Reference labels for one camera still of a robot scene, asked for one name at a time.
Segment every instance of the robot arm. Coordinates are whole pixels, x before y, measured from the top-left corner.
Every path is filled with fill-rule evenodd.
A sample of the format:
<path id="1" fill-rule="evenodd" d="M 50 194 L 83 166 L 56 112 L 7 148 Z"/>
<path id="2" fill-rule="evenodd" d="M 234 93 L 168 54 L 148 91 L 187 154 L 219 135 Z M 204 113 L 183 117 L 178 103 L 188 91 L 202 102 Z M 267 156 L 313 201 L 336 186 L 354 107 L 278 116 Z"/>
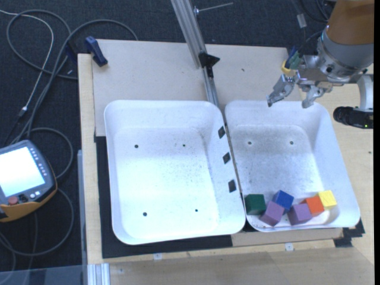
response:
<path id="1" fill-rule="evenodd" d="M 338 0 L 318 39 L 317 55 L 292 54 L 282 66 L 284 74 L 267 96 L 269 107 L 289 95 L 297 85 L 306 92 L 302 106 L 329 93 L 334 86 L 357 83 L 360 107 L 339 107 L 334 119 L 359 128 L 373 128 L 373 63 L 375 0 Z"/>

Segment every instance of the plastic tray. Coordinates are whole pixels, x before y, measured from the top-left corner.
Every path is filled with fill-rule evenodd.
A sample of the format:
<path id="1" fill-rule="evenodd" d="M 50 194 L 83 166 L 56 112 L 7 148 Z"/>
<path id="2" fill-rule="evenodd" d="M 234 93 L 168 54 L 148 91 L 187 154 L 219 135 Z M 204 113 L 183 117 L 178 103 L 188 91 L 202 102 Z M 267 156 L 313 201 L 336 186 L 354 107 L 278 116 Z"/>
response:
<path id="1" fill-rule="evenodd" d="M 245 224 L 219 109 L 117 100 L 104 111 L 112 227 L 130 245 L 239 232 Z"/>
<path id="2" fill-rule="evenodd" d="M 352 227 L 359 206 L 341 156 L 328 111 L 318 103 L 233 101 L 225 110 L 227 127 L 243 196 L 278 190 L 294 196 L 294 204 L 332 190 L 337 206 L 305 224 L 292 226 L 285 214 L 274 227 L 259 216 L 247 221 L 263 232 L 325 227 Z"/>

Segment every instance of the yellow cube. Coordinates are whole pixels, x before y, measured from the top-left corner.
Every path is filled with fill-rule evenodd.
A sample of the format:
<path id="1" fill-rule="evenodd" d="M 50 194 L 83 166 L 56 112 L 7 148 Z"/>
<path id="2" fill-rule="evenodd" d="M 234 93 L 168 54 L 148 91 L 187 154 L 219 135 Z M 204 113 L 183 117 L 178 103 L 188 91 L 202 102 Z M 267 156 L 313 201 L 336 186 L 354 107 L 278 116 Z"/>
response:
<path id="1" fill-rule="evenodd" d="M 318 195 L 319 198 L 321 199 L 325 210 L 330 210 L 337 205 L 337 201 L 331 190 L 321 191 L 317 193 L 316 195 Z"/>

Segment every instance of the black floor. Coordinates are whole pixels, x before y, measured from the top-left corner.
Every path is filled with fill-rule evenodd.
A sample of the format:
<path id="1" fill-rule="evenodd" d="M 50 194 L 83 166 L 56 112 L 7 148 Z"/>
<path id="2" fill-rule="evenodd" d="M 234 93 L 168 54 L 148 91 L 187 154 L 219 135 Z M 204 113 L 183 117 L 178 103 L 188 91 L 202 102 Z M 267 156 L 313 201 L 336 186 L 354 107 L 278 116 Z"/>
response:
<path id="1" fill-rule="evenodd" d="M 220 4 L 232 5 L 200 12 L 198 16 L 206 43 L 285 47 L 300 46 L 304 39 L 325 26 L 324 17 L 318 10 L 316 0 L 192 0 L 198 9 Z M 297 23 L 297 11 L 307 8 L 305 18 L 308 26 L 304 32 Z M 54 33 L 54 46 L 46 69 L 52 70 L 58 53 L 69 35 L 65 25 L 52 12 L 66 21 L 71 31 L 91 20 L 116 20 L 127 25 L 139 40 L 158 42 L 184 42 L 170 0 L 0 0 L 0 10 L 27 12 L 45 20 Z M 325 12 L 331 12 L 326 5 Z M 38 67 L 41 67 L 49 51 L 51 35 L 49 29 L 32 18 L 18 18 L 10 27 L 12 15 L 0 12 L 0 147 L 16 138 L 31 117 L 42 90 L 47 86 L 50 75 L 42 79 L 33 96 L 28 112 L 21 118 L 18 113 L 28 101 L 38 78 L 39 70 L 22 61 L 14 49 Z M 119 24 L 91 24 L 71 41 L 76 52 L 86 53 L 84 39 L 87 36 L 103 39 L 133 39 L 133 35 Z M 305 53 L 313 53 L 316 39 L 312 39 Z M 75 60 L 67 60 L 60 73 L 72 78 L 77 75 Z M 59 178 L 59 189 L 64 191 L 74 206 L 74 227 L 68 239 L 55 251 L 33 258 L 31 268 L 61 267 L 81 264 L 81 237 L 78 201 L 78 167 L 76 154 L 81 148 L 78 84 L 75 79 L 56 77 L 37 110 L 33 127 L 59 130 L 72 143 L 75 159 L 69 171 Z M 36 130 L 30 139 L 44 152 L 56 174 L 60 174 L 69 162 L 69 147 L 60 135 L 46 130 Z M 36 213 L 38 222 L 36 252 L 55 246 L 65 236 L 71 213 L 69 206 L 58 193 Z M 18 251 L 31 253 L 34 234 L 34 214 L 20 220 L 0 223 L 0 233 Z M 29 267 L 30 258 L 16 255 L 0 245 L 0 271 L 23 270 Z"/>

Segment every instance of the black corner bracket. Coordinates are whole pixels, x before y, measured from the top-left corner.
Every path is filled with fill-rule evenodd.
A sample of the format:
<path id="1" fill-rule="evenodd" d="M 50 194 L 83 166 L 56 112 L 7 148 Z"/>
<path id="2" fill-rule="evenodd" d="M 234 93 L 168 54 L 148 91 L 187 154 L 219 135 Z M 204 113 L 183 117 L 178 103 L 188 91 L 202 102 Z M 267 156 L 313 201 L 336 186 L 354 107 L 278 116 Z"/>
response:
<path id="1" fill-rule="evenodd" d="M 206 67 L 207 75 L 214 78 L 213 66 L 220 60 L 220 58 L 209 55 L 205 52 L 200 52 L 198 55 L 202 68 Z"/>
<path id="2" fill-rule="evenodd" d="M 366 233 L 362 219 L 355 225 L 355 228 L 343 228 L 343 237 L 334 239 L 335 247 L 352 247 L 352 238 L 361 238 Z"/>

